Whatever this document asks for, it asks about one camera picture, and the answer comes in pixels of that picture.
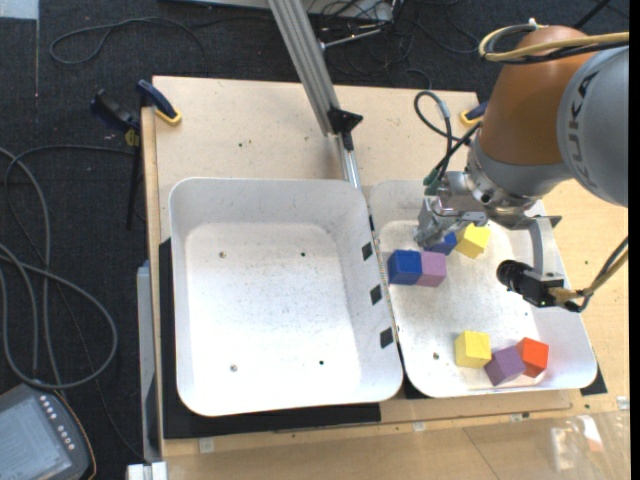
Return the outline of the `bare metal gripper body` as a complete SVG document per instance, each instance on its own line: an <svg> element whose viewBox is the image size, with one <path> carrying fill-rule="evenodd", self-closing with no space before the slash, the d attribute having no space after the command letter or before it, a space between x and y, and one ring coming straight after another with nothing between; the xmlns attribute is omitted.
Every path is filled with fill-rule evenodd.
<svg viewBox="0 0 640 480"><path fill-rule="evenodd" d="M469 224L485 226L489 217L474 193L470 176L461 171L447 171L424 180L425 190L414 239L422 248L431 247Z"/></svg>

